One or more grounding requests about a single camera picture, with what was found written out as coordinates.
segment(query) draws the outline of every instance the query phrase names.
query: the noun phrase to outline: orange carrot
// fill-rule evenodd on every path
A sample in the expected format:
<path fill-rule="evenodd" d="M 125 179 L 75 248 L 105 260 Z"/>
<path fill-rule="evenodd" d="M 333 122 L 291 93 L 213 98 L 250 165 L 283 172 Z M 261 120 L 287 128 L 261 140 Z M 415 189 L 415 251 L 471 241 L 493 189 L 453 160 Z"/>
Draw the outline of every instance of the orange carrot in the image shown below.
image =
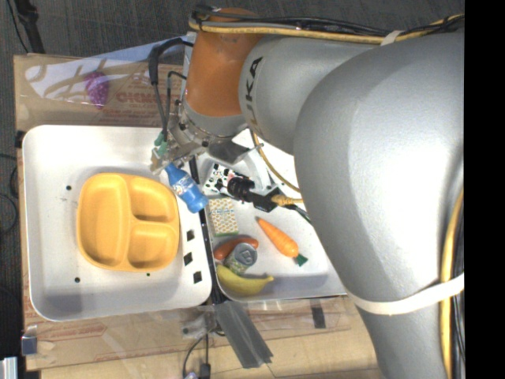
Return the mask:
<path fill-rule="evenodd" d="M 298 244 L 290 236 L 266 220 L 258 218 L 258 223 L 278 251 L 286 257 L 295 258 L 298 256 Z"/>
<path fill-rule="evenodd" d="M 230 254 L 232 250 L 238 245 L 238 243 L 248 243 L 255 249 L 257 249 L 259 245 L 258 241 L 252 237 L 232 238 L 214 250 L 214 258 L 216 260 L 224 260 L 226 257 L 228 257 L 228 254 Z"/>

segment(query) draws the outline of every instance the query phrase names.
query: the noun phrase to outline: white cable tie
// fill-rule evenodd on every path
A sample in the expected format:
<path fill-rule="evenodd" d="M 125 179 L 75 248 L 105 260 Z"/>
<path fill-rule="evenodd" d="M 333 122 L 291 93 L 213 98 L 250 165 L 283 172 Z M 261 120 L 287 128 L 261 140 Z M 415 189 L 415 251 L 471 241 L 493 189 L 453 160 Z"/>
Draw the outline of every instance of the white cable tie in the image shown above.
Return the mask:
<path fill-rule="evenodd" d="M 434 305 L 444 299 L 457 295 L 459 292 L 463 291 L 463 289 L 465 289 L 465 273 L 447 282 L 428 287 L 408 298 L 393 302 L 372 302 L 353 295 L 349 291 L 346 292 L 353 300 L 354 304 L 360 309 L 372 314 L 392 316 L 424 309 L 427 306 Z"/>
<path fill-rule="evenodd" d="M 385 36 L 383 41 L 380 43 L 380 46 L 383 47 L 384 45 L 389 45 L 390 43 L 393 43 L 394 41 L 396 41 L 396 38 L 398 37 L 398 35 L 400 35 L 402 32 L 403 31 L 399 31 L 399 30 L 390 32 L 389 34 L 387 34 Z"/>

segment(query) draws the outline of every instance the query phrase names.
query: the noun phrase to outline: black pole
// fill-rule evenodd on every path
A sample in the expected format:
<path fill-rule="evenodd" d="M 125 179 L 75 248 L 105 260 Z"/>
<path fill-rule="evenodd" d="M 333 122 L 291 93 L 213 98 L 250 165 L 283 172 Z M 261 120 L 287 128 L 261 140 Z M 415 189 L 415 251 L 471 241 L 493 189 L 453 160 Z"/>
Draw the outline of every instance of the black pole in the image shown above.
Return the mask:
<path fill-rule="evenodd" d="M 30 0 L 14 0 L 14 3 L 16 4 L 17 16 L 26 30 L 32 51 L 37 54 L 45 54 L 46 51 L 36 25 L 39 19 L 37 8 L 30 3 Z"/>

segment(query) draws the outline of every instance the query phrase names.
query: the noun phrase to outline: purple object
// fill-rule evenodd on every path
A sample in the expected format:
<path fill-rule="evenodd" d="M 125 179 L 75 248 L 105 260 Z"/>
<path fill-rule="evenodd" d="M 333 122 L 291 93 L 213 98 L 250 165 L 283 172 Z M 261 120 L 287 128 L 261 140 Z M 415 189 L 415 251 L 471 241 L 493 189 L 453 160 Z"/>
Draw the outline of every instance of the purple object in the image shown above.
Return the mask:
<path fill-rule="evenodd" d="M 86 92 L 88 93 L 89 100 L 97 109 L 101 110 L 107 102 L 109 95 L 107 76 L 102 72 L 92 72 L 84 80 L 86 81 Z"/>

